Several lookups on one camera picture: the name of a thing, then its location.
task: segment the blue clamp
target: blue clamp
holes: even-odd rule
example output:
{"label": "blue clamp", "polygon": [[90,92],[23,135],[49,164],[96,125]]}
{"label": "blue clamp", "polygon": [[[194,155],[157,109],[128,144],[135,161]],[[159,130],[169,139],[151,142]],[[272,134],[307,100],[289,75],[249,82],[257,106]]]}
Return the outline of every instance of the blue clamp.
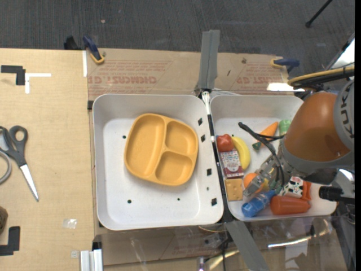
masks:
{"label": "blue clamp", "polygon": [[291,72],[293,67],[298,67],[300,65],[300,61],[296,59],[290,58],[282,58],[282,59],[271,59],[271,66],[275,68],[282,68],[282,66],[288,66],[288,73]]}
{"label": "blue clamp", "polygon": [[99,53],[97,46],[95,45],[94,41],[87,35],[83,36],[83,42],[85,48],[89,48],[90,50],[90,57],[96,64],[102,64],[104,62],[104,57]]}

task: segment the orange ball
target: orange ball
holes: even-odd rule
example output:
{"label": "orange ball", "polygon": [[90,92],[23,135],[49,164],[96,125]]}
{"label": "orange ball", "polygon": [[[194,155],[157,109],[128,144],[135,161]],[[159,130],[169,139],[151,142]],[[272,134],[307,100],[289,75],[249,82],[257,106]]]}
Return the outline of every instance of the orange ball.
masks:
{"label": "orange ball", "polygon": [[[256,176],[257,176],[256,173],[249,173],[243,178],[243,186],[244,186],[245,189],[248,187],[251,180],[253,180],[253,178],[256,177]],[[261,187],[257,191],[255,191],[255,193],[259,193],[260,191],[262,191],[263,184],[264,183],[261,184]]]}

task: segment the scissors handle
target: scissors handle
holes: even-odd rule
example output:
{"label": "scissors handle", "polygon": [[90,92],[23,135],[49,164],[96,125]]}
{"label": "scissors handle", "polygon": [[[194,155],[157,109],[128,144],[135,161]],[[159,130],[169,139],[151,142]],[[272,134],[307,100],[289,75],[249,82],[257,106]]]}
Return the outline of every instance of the scissors handle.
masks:
{"label": "scissors handle", "polygon": [[[24,150],[25,150],[25,143],[28,139],[28,131],[20,125],[15,125],[10,130],[7,130],[3,126],[0,126],[0,130],[2,130],[5,142],[8,147],[7,150],[0,147],[0,150],[2,150],[8,156],[12,157],[17,162],[17,165],[19,167],[27,164],[24,157]],[[17,132],[23,133],[22,139],[16,138]]]}

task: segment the white tray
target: white tray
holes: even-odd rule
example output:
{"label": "white tray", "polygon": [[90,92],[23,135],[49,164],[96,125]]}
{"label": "white tray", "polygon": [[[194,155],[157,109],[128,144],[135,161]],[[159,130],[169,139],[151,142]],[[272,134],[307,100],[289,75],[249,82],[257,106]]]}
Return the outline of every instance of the white tray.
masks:
{"label": "white tray", "polygon": [[[241,121],[259,133],[275,121],[292,120],[302,102],[302,99],[286,95],[218,95],[210,103],[215,135],[221,136],[227,133],[241,137],[251,152],[251,163],[245,174],[254,172],[269,157],[270,151],[266,147],[255,151],[252,148],[252,143],[256,140],[242,130],[238,123]],[[279,141],[274,141],[273,145],[277,150]],[[246,196],[243,196],[243,200],[229,201],[228,206],[233,216],[241,221],[329,215],[336,209],[336,202],[319,198],[318,190],[320,187],[321,185],[312,183],[311,208],[302,214],[275,216],[268,207],[258,213],[257,216],[248,218],[243,215],[241,210],[242,205],[249,200]]]}
{"label": "white tray", "polygon": [[[148,182],[125,167],[123,136],[127,137],[139,115],[148,112],[180,120],[198,135],[195,170],[184,185]],[[191,95],[104,94],[94,101],[93,119],[96,203],[104,227],[130,230],[206,225],[221,219],[221,188],[202,100]]]}

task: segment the orange divided plate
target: orange divided plate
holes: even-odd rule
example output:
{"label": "orange divided plate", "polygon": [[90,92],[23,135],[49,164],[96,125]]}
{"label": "orange divided plate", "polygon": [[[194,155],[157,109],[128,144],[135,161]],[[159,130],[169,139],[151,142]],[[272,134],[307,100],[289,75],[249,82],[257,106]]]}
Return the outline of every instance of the orange divided plate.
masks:
{"label": "orange divided plate", "polygon": [[128,135],[124,162],[141,179],[168,186],[187,182],[198,154],[198,137],[187,124],[155,113],[138,116]]}

